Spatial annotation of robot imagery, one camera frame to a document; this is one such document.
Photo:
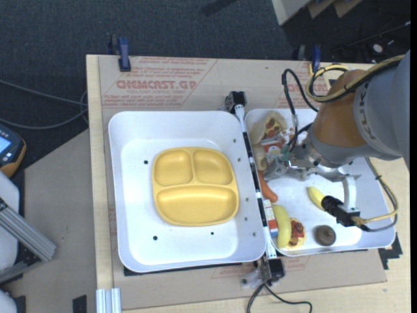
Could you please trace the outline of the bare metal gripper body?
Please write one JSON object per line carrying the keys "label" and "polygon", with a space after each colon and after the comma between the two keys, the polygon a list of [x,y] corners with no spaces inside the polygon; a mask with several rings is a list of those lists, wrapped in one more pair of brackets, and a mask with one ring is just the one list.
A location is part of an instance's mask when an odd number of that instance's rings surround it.
{"label": "bare metal gripper body", "polygon": [[287,171],[292,172],[296,168],[308,169],[310,175],[317,174],[322,177],[344,177],[340,170],[341,164],[327,161],[314,149],[294,148],[282,156],[282,162],[286,165]]}

